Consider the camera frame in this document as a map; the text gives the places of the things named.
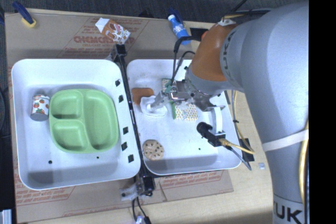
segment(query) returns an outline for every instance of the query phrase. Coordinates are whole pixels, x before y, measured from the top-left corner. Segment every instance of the cardboard sheet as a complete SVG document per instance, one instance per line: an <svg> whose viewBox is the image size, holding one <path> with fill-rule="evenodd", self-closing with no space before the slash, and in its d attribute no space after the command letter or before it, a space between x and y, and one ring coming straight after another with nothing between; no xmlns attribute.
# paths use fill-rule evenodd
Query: cardboard sheet
<svg viewBox="0 0 336 224"><path fill-rule="evenodd" d="M6 14L5 17L18 223L130 207L130 201L121 201L119 189L129 187L133 179L44 191L28 189L20 181L10 78L13 64L26 58L104 59L114 46L95 26L102 17L99 14L29 11L37 20L35 28L26 27L20 14ZM133 59L172 59L177 38L167 20L108 15L104 18L115 20L131 32L125 44L127 62ZM194 46L194 43L181 46L181 53L193 50ZM233 192L227 170L161 177L156 178L155 183L153 196L144 198L143 204Z"/></svg>

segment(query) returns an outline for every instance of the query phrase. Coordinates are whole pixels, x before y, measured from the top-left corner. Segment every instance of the blue clamp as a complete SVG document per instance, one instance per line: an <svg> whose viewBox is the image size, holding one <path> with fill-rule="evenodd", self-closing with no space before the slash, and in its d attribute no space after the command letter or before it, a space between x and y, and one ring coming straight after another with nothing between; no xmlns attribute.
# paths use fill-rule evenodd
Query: blue clamp
<svg viewBox="0 0 336 224"><path fill-rule="evenodd" d="M179 23L183 24L182 16L181 16L181 14L180 14L177 10L173 9L172 7L170 7L170 8L168 9L168 13L169 13L169 15L174 15L175 18L176 18L176 20L177 20Z"/></svg>
<svg viewBox="0 0 336 224"><path fill-rule="evenodd" d="M14 1L13 7L22 15L23 23L29 27L35 26L36 21L31 17L27 9L19 1Z"/></svg>

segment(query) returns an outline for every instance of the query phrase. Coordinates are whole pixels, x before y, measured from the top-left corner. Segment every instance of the small can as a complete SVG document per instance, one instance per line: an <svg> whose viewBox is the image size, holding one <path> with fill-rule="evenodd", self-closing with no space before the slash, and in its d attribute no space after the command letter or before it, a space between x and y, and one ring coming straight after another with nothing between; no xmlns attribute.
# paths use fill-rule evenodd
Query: small can
<svg viewBox="0 0 336 224"><path fill-rule="evenodd" d="M32 113L30 117L34 121L46 121L49 115L50 97L44 94L36 94L33 96Z"/></svg>

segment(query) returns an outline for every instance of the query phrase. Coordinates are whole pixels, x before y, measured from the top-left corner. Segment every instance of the blue spray bottle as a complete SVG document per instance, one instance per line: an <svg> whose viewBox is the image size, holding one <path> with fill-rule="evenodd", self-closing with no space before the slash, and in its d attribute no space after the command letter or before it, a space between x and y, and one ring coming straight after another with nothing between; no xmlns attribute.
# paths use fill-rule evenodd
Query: blue spray bottle
<svg viewBox="0 0 336 224"><path fill-rule="evenodd" d="M168 20L172 23L173 25L173 32L176 34L178 38L180 37L189 37L190 35L188 34L187 30L184 28L183 24L179 23L175 15L170 15L168 17ZM190 43L190 40L185 40L182 42L182 45L187 45Z"/></svg>

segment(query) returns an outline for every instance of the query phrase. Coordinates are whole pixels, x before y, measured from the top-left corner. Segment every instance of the green plate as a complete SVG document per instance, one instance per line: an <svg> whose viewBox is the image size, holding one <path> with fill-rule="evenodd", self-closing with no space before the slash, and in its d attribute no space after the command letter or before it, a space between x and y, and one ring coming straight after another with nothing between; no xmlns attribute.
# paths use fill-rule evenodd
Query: green plate
<svg viewBox="0 0 336 224"><path fill-rule="evenodd" d="M49 122L53 142L66 152L102 152L119 139L113 100L98 90L57 92L50 99Z"/></svg>

